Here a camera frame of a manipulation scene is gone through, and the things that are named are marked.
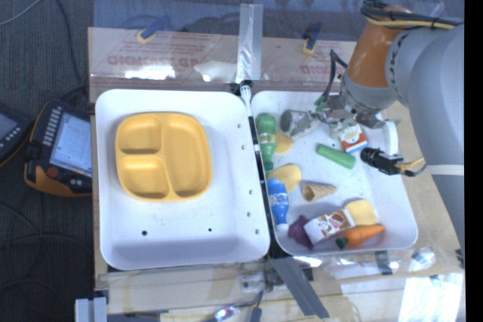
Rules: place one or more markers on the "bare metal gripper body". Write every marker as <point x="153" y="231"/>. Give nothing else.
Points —
<point x="349" y="110"/>

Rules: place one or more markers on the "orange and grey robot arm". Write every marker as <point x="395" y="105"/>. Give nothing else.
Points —
<point x="434" y="79"/>

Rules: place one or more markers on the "red and white carton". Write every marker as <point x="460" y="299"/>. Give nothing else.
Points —
<point x="354" y="139"/>

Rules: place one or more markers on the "green cylinder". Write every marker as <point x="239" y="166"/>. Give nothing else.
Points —
<point x="336" y="156"/>

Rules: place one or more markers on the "grey metal can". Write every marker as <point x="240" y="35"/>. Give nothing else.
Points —
<point x="290" y="121"/>

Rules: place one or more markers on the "small yellow biscuit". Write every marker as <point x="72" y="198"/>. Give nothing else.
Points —
<point x="283" y="145"/>

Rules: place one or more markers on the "white plastic tray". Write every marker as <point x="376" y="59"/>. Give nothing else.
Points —
<point x="377" y="184"/>
<point x="181" y="233"/>

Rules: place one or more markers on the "green plastic bottle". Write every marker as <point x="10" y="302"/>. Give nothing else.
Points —
<point x="266" y="139"/>

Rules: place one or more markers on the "tan ice cream cone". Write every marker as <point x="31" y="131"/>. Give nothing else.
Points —
<point x="315" y="191"/>

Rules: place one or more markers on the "large yellow biscuit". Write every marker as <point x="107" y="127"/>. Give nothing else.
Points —
<point x="288" y="174"/>

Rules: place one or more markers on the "thin black and white rod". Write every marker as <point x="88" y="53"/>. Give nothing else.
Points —
<point x="250" y="113"/>

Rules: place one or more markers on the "pale yellow bread slice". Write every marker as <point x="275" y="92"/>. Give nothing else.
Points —
<point x="362" y="211"/>

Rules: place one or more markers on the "blue and white bottle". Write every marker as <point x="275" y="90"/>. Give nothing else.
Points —
<point x="278" y="200"/>

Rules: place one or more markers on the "white carton with orange print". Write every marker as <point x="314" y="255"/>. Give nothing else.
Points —
<point x="328" y="224"/>

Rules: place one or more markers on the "orange carrot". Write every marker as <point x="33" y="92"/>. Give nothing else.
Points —
<point x="362" y="234"/>

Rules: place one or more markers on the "purple grapes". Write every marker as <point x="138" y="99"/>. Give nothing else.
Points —
<point x="298" y="232"/>

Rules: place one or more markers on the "yellow divided plate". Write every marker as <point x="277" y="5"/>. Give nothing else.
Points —
<point x="185" y="151"/>

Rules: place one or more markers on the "brown cardboard board red print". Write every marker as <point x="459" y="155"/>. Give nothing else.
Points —
<point x="158" y="56"/>

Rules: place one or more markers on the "black cylinder on white bracket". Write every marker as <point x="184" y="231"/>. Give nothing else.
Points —
<point x="379" y="158"/>

